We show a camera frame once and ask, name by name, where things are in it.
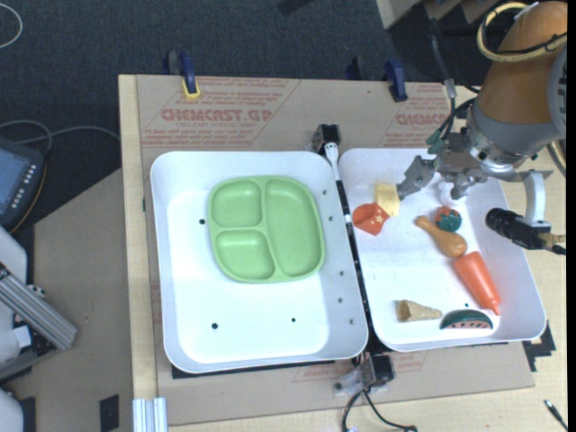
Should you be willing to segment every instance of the divided plate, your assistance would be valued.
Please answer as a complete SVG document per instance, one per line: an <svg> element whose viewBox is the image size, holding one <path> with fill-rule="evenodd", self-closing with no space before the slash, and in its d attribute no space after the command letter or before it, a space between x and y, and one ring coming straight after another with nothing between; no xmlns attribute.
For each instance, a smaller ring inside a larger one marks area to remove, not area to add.
<svg viewBox="0 0 576 432"><path fill-rule="evenodd" d="M299 280L324 261L316 202L295 179L251 176L224 181L212 190L208 210L212 251L234 280Z"/></svg>

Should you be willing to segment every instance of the black cable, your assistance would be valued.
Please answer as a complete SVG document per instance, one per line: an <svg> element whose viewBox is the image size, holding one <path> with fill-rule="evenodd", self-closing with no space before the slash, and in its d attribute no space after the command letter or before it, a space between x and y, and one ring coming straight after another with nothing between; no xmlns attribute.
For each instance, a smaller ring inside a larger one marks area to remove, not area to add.
<svg viewBox="0 0 576 432"><path fill-rule="evenodd" d="M475 99L476 99L475 97L467 99L466 101L461 103L458 107L456 107L456 109L454 110L454 117L465 118L466 111L470 108L472 104L474 104Z"/></svg>
<svg viewBox="0 0 576 432"><path fill-rule="evenodd" d="M473 93L478 94L480 90L472 85L469 85L468 82L465 82L460 75L460 72L455 67L454 62L452 61L452 57L448 56L448 49L447 49L447 42L446 37L444 36L443 32L440 30L438 25L438 21L434 18L430 20L430 39L432 42L432 50L433 54L436 59L436 63L438 64L438 58L441 58L440 61L440 69L442 70L442 75L447 78L454 78L458 85L464 86L466 89L472 91Z"/></svg>
<svg viewBox="0 0 576 432"><path fill-rule="evenodd" d="M550 45L551 43L553 43L554 41L558 40L561 37L564 37L568 35L568 32L563 32L560 35L553 35L550 40L544 41L542 43L538 43L537 45L533 45L531 47L528 48L524 48L524 49L499 49L497 51L498 54L527 54L527 53L531 53L532 51L538 51L542 48L545 48L546 51L548 51L548 45Z"/></svg>
<svg viewBox="0 0 576 432"><path fill-rule="evenodd" d="M376 413L376 416L385 424L388 424L388 426L392 426L393 428L398 428L400 430L403 430L404 432L418 432L418 428L416 426L402 426L400 424L395 424L393 422L390 422L389 420L387 420L383 415L380 414L380 412L378 411L378 409L376 409L376 407L374 406L374 404L372 403L372 400L370 399L370 396L368 395L368 391L363 391L364 396L366 397L366 399L368 400L368 404L370 405L370 407L372 408L373 412Z"/></svg>
<svg viewBox="0 0 576 432"><path fill-rule="evenodd" d="M438 128L439 130L444 131L442 133L442 137L440 138L441 140L445 140L448 137L448 134L450 133L452 127L454 126L455 116L456 116L456 99L450 97L450 113L448 114L444 122L440 125L440 128Z"/></svg>
<svg viewBox="0 0 576 432"><path fill-rule="evenodd" d="M498 18L499 16L502 16L503 14L511 14L513 16L515 16L516 14L520 13L520 11L522 11L522 9L519 8L513 8L513 9L509 9L509 10L504 10L501 12L497 12L496 9L492 9L490 12L486 13L484 15L484 17L482 18L482 21L480 23L480 27L481 27L481 37L482 37L482 42L484 43L485 46L486 45L486 40L488 39L488 18L489 16L491 16L491 13L495 13L494 15L494 20L496 20L496 18Z"/></svg>
<svg viewBox="0 0 576 432"><path fill-rule="evenodd" d="M557 255L566 256L566 248L561 247L560 245L554 245L552 247L552 252L556 253Z"/></svg>
<svg viewBox="0 0 576 432"><path fill-rule="evenodd" d="M342 432L348 432L346 419L348 417L348 413L350 412L350 410L352 409L352 407L354 406L356 400L358 400L358 397L360 397L360 395L362 395L362 391L355 393L352 397L350 397L350 400L344 407L344 412L342 413Z"/></svg>
<svg viewBox="0 0 576 432"><path fill-rule="evenodd" d="M403 426L401 424L395 424L393 422L390 422L389 420L387 420L379 411L378 409L376 409L376 407L374 406L372 400L370 399L370 396L368 395L370 390L370 386L367 389L361 390L357 393L355 393L352 397L350 397L350 400L348 401L348 403L346 404L346 406L344 407L344 412L342 413L342 432L348 432L348 427L347 427L347 417L348 417L348 413L350 412L350 410L352 409L352 407L354 406L354 404L356 403L356 401L358 400L358 398L360 397L360 395L364 394L364 396L366 397L366 399L368 400L368 404L370 405L370 407L372 408L373 412L376 414L376 416L378 417L379 420L381 420L384 424L387 424L388 426L391 426L393 428L397 428L399 430L402 430L403 432L418 432L418 429L416 426Z"/></svg>

